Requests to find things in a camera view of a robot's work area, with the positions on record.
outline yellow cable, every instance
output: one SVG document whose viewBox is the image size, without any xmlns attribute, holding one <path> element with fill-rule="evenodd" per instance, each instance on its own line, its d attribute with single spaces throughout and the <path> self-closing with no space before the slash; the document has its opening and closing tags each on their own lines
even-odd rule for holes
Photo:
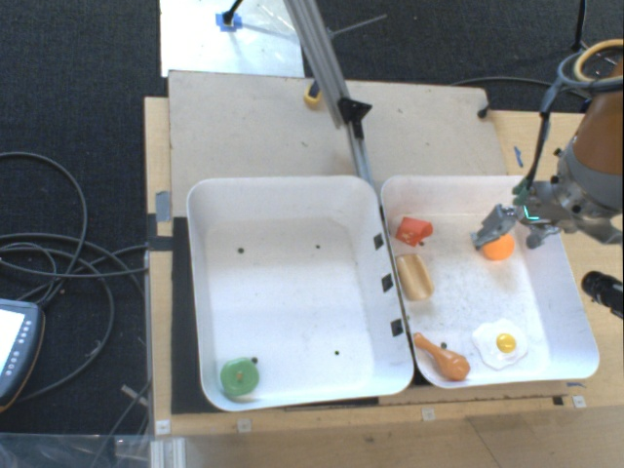
<svg viewBox="0 0 624 468">
<path fill-rule="evenodd" d="M 603 42 L 599 42 L 596 45 L 593 45 L 592 47 L 587 49 L 583 54 L 579 56 L 579 58 L 574 63 L 574 76 L 576 77 L 576 79 L 581 82 L 596 81 L 596 78 L 591 78 L 590 76 L 586 76 L 583 73 L 583 66 L 585 65 L 585 61 L 594 54 L 597 54 L 598 52 L 614 48 L 624 48 L 624 40 L 620 38 L 614 38 L 613 40 L 604 40 Z"/>
</svg>

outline orange object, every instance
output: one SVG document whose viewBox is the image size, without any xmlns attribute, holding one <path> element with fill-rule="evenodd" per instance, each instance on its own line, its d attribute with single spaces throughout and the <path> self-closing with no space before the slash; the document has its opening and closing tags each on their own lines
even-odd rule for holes
<svg viewBox="0 0 624 468">
<path fill-rule="evenodd" d="M 442 375 L 452 381 L 461 381 L 465 379 L 470 372 L 470 364 L 468 364 L 468 361 L 463 355 L 434 345 L 419 332 L 413 336 L 413 344 L 416 345 L 416 348 L 421 348 L 429 352 L 436 360 Z"/>
<path fill-rule="evenodd" d="M 488 260 L 504 260 L 514 252 L 516 242 L 509 234 L 503 234 L 497 240 L 485 243 L 481 251 Z"/>
<path fill-rule="evenodd" d="M 410 246 L 416 246 L 424 238 L 433 234 L 433 225 L 426 220 L 405 216 L 397 229 L 395 237 Z"/>
</svg>

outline blue tape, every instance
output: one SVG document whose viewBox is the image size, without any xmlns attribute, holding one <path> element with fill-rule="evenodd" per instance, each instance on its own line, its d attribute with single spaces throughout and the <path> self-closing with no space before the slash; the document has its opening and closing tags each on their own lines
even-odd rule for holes
<svg viewBox="0 0 624 468">
<path fill-rule="evenodd" d="M 223 22 L 223 14 L 215 14 L 216 25 L 220 28 L 221 31 L 228 31 L 230 33 L 235 33 L 237 29 L 241 29 L 243 27 L 243 19 L 236 13 L 234 13 L 234 18 L 232 18 L 232 24 L 227 25 Z"/>
<path fill-rule="evenodd" d="M 520 168 L 523 168 L 525 164 L 523 163 L 523 160 L 520 157 L 522 153 L 520 152 L 520 149 L 516 147 L 515 145 L 514 145 L 514 152 L 516 153 L 516 161 L 518 162 L 518 165 L 520 165 Z"/>
</svg>

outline black floor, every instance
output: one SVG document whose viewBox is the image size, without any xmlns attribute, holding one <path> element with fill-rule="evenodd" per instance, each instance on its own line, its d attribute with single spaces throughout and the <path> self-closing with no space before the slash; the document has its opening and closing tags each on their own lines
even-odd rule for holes
<svg viewBox="0 0 624 468">
<path fill-rule="evenodd" d="M 588 1 L 585 40 L 621 37 L 624 0 Z M 388 15 L 334 40 L 347 78 L 450 84 L 492 75 L 552 81 L 570 53 L 579 0 L 318 2 L 334 30 Z M 159 0 L 0 0 L 0 153 L 33 152 L 66 167 L 89 207 L 87 239 L 110 251 L 146 240 L 142 100 L 167 93 L 159 71 Z M 543 92 L 513 83 L 487 90 L 492 107 L 521 110 L 536 109 Z M 564 111 L 579 106 L 575 97 L 555 105 Z M 0 190 L 0 248 L 12 241 L 8 234 L 80 234 L 76 192 L 45 163 L 0 157 Z M 50 268 L 40 253 L 0 256 Z M 142 253 L 124 259 L 142 266 Z M 0 297 L 18 298 L 41 282 L 0 266 Z M 93 365 L 0 413 L 0 431 L 91 434 L 114 425 L 130 403 L 121 387 L 139 390 L 146 380 L 145 327 L 143 300 L 130 280 L 110 280 L 109 286 L 114 327 Z M 47 310 L 41 356 L 23 396 L 89 358 L 106 331 L 108 307 L 102 282 L 63 286 Z M 133 410 L 119 432 L 136 432 L 144 413 Z"/>
</svg>

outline black hole in bin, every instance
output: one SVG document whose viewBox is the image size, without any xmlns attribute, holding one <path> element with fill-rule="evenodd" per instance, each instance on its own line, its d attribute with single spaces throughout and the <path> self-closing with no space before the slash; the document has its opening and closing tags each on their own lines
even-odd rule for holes
<svg viewBox="0 0 624 468">
<path fill-rule="evenodd" d="M 383 276 L 383 279 L 381 279 L 381 286 L 383 287 L 384 293 L 386 293 L 394 286 L 394 283 L 392 282 L 392 274 L 387 274 Z"/>
<path fill-rule="evenodd" d="M 390 323 L 390 328 L 392 329 L 393 336 L 398 336 L 399 334 L 403 334 L 403 322 L 401 321 L 401 319 L 392 321 Z"/>
<path fill-rule="evenodd" d="M 374 248 L 379 250 L 383 246 L 383 236 L 381 234 L 377 234 L 374 238 Z"/>
</svg>

